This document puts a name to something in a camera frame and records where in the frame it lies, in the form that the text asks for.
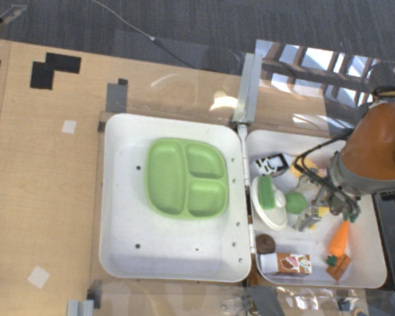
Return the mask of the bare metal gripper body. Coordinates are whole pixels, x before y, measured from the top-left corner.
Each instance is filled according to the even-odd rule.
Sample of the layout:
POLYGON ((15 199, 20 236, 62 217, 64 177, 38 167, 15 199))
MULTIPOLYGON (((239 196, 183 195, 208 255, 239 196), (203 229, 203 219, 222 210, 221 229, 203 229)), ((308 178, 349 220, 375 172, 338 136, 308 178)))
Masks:
POLYGON ((318 194, 313 199, 313 206, 328 207, 332 215, 353 216, 353 200, 340 187, 327 181, 318 181, 318 194))

